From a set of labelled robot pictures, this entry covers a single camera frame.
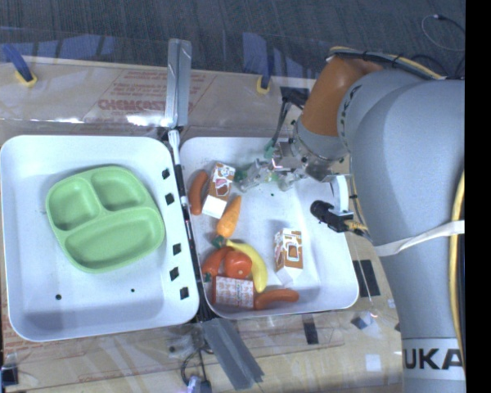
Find orange sausage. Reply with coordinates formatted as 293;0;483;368
253;287;301;312
187;169;210;217

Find white and brown carton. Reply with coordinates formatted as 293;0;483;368
273;227;305;287
200;160;236;220

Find yellow banana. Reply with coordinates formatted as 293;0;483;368
225;238;269;295

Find white plastic tray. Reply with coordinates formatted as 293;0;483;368
0;133;200;343
178;136;360;320

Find orange carrot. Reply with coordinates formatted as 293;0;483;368
211;194;243;250

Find red chili pepper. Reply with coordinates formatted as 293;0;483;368
200;246;234;282

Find green divided plate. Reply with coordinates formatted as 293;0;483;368
44;165;167;274

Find red tomato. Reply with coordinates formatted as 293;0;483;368
223;250;254;280

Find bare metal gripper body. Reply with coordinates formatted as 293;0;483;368
274;137;339;183

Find red and white packet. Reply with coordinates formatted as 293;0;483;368
210;274;255;311

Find brown cardboard board red print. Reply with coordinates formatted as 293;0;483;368
0;55;403;393

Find black cylinder on white bracket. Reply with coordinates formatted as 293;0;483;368
309;174;355;234

